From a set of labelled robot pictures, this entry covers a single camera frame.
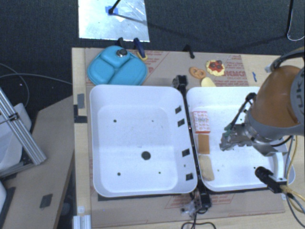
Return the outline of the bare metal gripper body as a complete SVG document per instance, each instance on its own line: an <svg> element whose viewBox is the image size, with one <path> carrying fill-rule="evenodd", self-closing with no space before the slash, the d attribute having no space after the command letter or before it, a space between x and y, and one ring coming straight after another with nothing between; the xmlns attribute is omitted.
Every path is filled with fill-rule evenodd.
<svg viewBox="0 0 305 229"><path fill-rule="evenodd" d="M228 125L228 149L262 144L260 135L250 124Z"/></svg>

